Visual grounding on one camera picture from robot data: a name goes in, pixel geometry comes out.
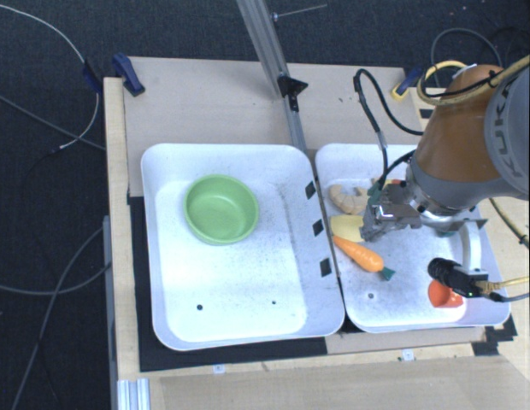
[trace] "dark background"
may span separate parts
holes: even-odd
[[[430,63],[434,39],[463,28],[488,38],[503,66],[530,53],[530,0],[267,0],[287,62],[403,67]],[[0,0],[49,22],[99,77],[128,56],[256,60],[234,0]],[[437,61],[496,63],[475,35],[439,41]],[[68,44],[51,29],[0,9],[0,95],[70,132],[87,125],[94,93]],[[104,145],[103,115],[87,137]],[[80,245],[108,214],[106,157],[0,101],[0,284],[52,290]],[[100,236],[66,285],[103,266]],[[48,306],[48,297],[0,290],[0,410],[11,408]],[[106,409],[109,367],[103,279],[60,296],[20,409]]]

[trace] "white tray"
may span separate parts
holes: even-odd
[[[286,145],[162,143],[145,151],[141,168],[152,319],[162,343],[191,350],[339,329],[345,307],[302,152]],[[239,243],[208,245],[186,224],[184,194],[211,173],[233,176],[256,195],[259,221]]]
[[[389,164],[414,148],[389,146]],[[369,188],[371,180],[382,173],[382,155],[373,144],[328,144],[316,154],[315,164],[328,217],[342,214],[328,196],[331,185],[342,184],[344,192],[351,193],[355,187]],[[398,166],[388,178],[405,179],[406,167],[405,163]],[[478,209],[468,217],[479,218]],[[482,269],[489,272],[491,281],[502,280],[485,229],[480,230],[480,239]],[[508,303],[484,298],[464,299],[463,305],[457,308],[431,305],[427,294],[432,281],[428,263],[435,257],[462,262],[459,236],[439,237],[426,226],[416,230],[407,227],[364,245],[378,252],[385,266],[396,273],[386,281],[377,273],[364,271],[334,247],[347,315],[363,331],[500,325],[509,316]]]

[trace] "table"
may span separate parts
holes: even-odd
[[[132,97],[120,78],[104,80],[112,255],[112,405],[119,397],[119,408],[130,408],[126,407],[130,400],[139,396],[136,408],[149,404],[153,410],[345,408],[367,402],[374,408],[392,408],[392,400],[396,408],[440,402],[445,408],[530,406],[530,380],[504,356],[474,355],[472,343],[487,342],[484,327],[337,333],[325,338],[327,354],[322,356],[142,372],[127,198],[142,196],[139,158],[143,151],[160,142],[288,144],[289,135],[282,108],[268,95],[259,62],[131,59],[148,87],[145,94]],[[374,133],[351,87],[356,67],[289,67],[292,77],[309,83],[298,99],[311,160],[323,144],[374,143]],[[368,70],[385,92],[403,77],[399,68]],[[368,92],[369,106],[379,115],[379,101],[372,90]],[[406,125],[413,127],[419,125],[414,100],[406,97],[392,103],[392,112],[409,118]],[[134,112],[136,102],[139,106]],[[168,126],[170,120],[177,126]],[[380,126],[388,142],[416,141],[397,132],[386,119],[380,120]],[[491,210],[484,214],[490,215],[494,216]],[[495,238],[509,235],[502,224],[488,234]],[[513,252],[518,245],[513,241],[510,247]],[[525,260],[520,251],[516,254]]]

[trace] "orange carrot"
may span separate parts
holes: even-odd
[[[379,254],[350,240],[333,236],[333,243],[345,252],[356,264],[368,272],[381,272],[385,267]]]

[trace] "green plate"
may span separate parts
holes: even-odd
[[[212,174],[195,181],[185,194],[185,219],[209,244],[230,244],[256,228],[259,206],[248,186],[231,176]]]

